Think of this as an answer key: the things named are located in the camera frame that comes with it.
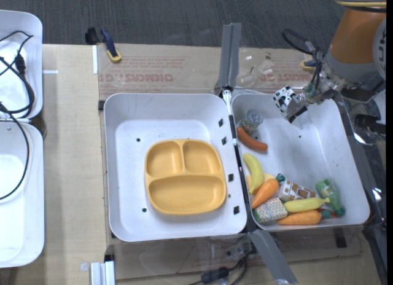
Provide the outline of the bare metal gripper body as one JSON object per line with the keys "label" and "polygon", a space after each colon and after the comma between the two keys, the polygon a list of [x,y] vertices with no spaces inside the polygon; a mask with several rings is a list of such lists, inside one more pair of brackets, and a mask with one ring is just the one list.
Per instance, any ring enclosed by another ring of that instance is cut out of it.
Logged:
{"label": "bare metal gripper body", "polygon": [[349,82],[335,72],[320,72],[315,79],[304,87],[302,96],[309,104],[321,104],[333,99]]}

